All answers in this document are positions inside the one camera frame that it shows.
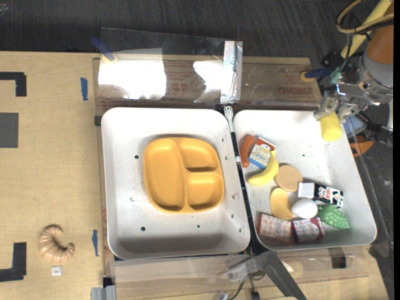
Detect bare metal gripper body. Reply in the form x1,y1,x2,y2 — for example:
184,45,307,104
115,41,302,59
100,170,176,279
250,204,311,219
334,72,394,106

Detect yellow corn cob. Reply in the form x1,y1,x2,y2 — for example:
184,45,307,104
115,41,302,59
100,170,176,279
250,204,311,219
319,111,343,143

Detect white plastic tray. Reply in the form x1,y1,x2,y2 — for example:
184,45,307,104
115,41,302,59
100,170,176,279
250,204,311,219
100,106,251,261
232,109,378,252

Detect tan round biscuit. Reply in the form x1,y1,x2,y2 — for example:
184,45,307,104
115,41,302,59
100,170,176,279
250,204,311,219
274,164,304,193

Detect white blue orange carton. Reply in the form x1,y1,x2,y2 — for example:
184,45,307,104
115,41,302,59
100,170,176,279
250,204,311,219
248,136,276,169

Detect black and white milk carton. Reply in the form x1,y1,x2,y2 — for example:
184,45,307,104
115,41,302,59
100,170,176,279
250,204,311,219
297,181,344,209

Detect orange sausage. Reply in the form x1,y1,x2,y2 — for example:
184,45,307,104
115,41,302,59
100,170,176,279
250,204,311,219
239,134,256,169

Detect yellow banana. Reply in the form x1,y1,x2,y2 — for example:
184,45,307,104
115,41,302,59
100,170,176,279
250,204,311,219
246,150,280,187

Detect thin black and white rod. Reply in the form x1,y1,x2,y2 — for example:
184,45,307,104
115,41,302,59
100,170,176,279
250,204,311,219
222,104,261,256

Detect white egg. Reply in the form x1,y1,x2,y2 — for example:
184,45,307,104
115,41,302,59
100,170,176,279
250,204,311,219
291,197,319,220

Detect green grapes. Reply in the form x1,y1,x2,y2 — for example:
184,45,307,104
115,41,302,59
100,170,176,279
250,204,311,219
317,203,351,230

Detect yellow curved slice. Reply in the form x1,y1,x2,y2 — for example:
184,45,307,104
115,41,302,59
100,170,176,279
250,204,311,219
269,187,294,221

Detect dark red can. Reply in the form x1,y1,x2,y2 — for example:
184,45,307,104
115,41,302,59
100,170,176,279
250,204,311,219
291,216,326,244

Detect white packet with orange print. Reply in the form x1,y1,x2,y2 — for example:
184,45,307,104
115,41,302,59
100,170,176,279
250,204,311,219
256,212,295,244

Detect orange divided plate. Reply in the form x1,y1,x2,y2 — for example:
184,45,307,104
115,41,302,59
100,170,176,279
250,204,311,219
142,137,226,214

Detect tan croissant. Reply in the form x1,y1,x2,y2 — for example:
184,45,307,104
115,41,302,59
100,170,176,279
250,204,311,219
37,224,76,264

